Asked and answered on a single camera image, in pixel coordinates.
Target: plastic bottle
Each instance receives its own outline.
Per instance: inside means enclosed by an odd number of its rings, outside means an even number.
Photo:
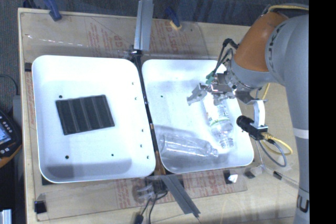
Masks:
[[[161,134],[158,140],[161,154],[172,153],[183,156],[218,157],[218,150],[210,142],[178,134]]]
[[[234,146],[234,141],[233,125],[229,117],[226,100],[222,100],[219,105],[214,105],[213,96],[207,94],[203,99],[203,104],[212,135],[222,148],[229,150]]]

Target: white tray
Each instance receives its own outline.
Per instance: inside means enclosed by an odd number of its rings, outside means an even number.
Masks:
[[[215,60],[148,60],[142,72],[146,95],[149,102],[156,138],[165,132],[187,134],[210,141],[215,140],[206,124],[205,109],[201,102],[190,106],[186,98],[198,83],[205,83],[205,77],[216,66]],[[218,72],[225,71],[222,65]],[[234,124],[235,146],[229,153],[217,147],[218,158],[166,156],[161,154],[162,163],[171,173],[190,173],[204,170],[246,166],[254,158],[250,138],[237,126],[236,119],[241,115],[236,99],[227,100]]]
[[[53,183],[150,175],[155,156],[139,73],[125,59],[40,56],[33,62],[38,156]],[[114,127],[64,135],[56,100],[107,97]]]

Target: blue clamp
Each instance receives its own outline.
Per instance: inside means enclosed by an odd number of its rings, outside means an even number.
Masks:
[[[175,30],[181,29],[182,25],[180,24],[180,21],[178,19],[178,16],[176,15],[175,11],[172,8],[167,7],[165,9],[165,12],[169,16],[169,18],[171,19],[171,21],[170,21],[171,26],[173,26],[173,28],[175,28]]]
[[[55,0],[43,0],[43,2],[47,5],[50,10],[49,14],[53,18],[54,21],[61,20],[62,16],[58,11],[58,7]]]

